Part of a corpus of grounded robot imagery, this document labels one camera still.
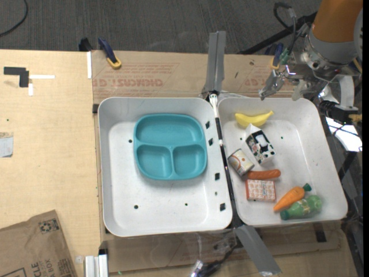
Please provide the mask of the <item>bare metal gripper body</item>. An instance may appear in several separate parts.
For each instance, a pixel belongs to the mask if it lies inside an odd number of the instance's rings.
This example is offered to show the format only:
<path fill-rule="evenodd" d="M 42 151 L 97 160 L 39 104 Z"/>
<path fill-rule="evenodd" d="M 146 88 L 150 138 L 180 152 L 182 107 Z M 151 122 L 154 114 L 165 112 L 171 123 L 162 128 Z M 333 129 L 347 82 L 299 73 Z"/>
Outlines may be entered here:
<path fill-rule="evenodd" d="M 303 96 L 317 96 L 329 83 L 339 82 L 342 96 L 354 95 L 353 71 L 349 63 L 356 57 L 355 46 L 346 43 L 306 43 L 304 51 L 294 55 L 286 67 L 285 78 L 296 86 L 307 83 Z"/>

